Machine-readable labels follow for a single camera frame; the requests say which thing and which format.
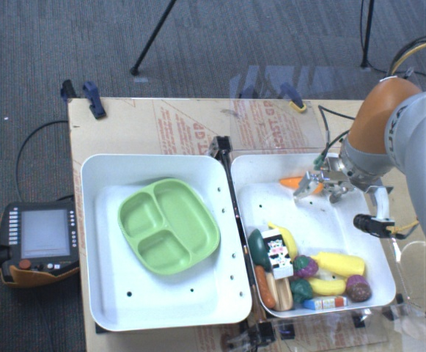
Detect brown cardboard board red print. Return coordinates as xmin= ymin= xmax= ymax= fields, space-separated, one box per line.
xmin=67 ymin=97 xmax=426 ymax=352

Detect dark green toy vegetable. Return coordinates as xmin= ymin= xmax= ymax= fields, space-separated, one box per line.
xmin=247 ymin=228 xmax=273 ymax=272

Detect orange sausage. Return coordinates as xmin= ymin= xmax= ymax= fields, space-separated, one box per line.
xmin=254 ymin=265 xmax=276 ymax=310

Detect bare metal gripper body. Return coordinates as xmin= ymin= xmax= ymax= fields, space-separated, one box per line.
xmin=314 ymin=155 xmax=356 ymax=200

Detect tan bread bun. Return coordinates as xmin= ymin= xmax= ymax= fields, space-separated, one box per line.
xmin=265 ymin=271 xmax=295 ymax=312

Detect black tripod stand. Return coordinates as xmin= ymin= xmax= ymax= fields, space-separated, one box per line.
xmin=359 ymin=0 xmax=380 ymax=70
xmin=129 ymin=0 xmax=219 ymax=77

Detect blue white orange carton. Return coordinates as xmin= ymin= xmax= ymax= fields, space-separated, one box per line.
xmin=302 ymin=295 xmax=348 ymax=312

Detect purple grapes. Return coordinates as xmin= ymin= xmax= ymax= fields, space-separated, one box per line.
xmin=292 ymin=254 xmax=320 ymax=280

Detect yellow banana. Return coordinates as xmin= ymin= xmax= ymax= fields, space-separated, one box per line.
xmin=267 ymin=221 xmax=299 ymax=262

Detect purple and brown round toy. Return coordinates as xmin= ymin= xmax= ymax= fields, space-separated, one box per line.
xmin=345 ymin=274 xmax=373 ymax=304

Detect green divided plate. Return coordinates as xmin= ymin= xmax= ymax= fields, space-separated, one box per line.
xmin=117 ymin=177 xmax=221 ymax=276

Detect white plastic tray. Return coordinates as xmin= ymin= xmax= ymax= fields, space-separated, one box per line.
xmin=229 ymin=153 xmax=397 ymax=319
xmin=80 ymin=153 xmax=253 ymax=332

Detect black cylinder on white bracket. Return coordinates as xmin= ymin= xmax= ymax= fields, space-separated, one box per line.
xmin=352 ymin=184 xmax=397 ymax=240

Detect orange carrot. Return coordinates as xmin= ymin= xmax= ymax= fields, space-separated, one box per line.
xmin=279 ymin=176 xmax=325 ymax=195

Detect green broccoli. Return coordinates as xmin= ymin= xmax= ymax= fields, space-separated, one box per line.
xmin=289 ymin=277 xmax=315 ymax=305

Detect white carton with cow print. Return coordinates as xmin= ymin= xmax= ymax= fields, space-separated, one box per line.
xmin=261 ymin=228 xmax=295 ymax=280

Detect black block with thin wires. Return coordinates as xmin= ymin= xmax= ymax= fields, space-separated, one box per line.
xmin=208 ymin=135 xmax=234 ymax=161
xmin=245 ymin=320 xmax=276 ymax=345

